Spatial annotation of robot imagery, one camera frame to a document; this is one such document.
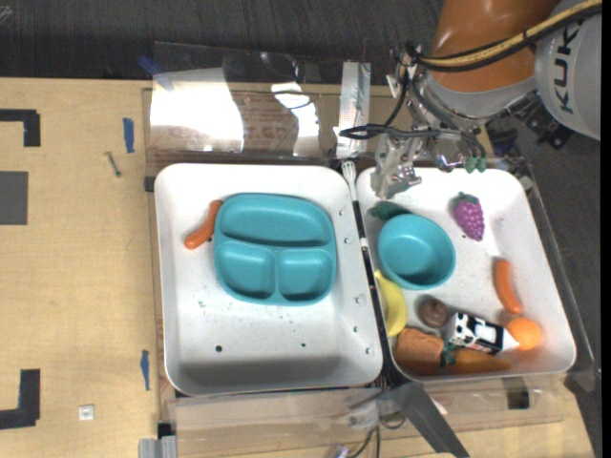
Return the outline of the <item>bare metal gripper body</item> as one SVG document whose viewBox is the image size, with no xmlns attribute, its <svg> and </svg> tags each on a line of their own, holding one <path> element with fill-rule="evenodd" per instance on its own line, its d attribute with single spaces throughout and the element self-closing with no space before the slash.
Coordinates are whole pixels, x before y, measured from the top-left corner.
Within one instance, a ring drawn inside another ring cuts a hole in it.
<svg viewBox="0 0 611 458">
<path fill-rule="evenodd" d="M 407 172 L 416 162 L 442 171 L 483 172 L 483 145 L 470 131 L 437 119 L 428 121 L 417 107 L 397 105 L 383 122 L 376 162 L 391 172 Z"/>
</svg>

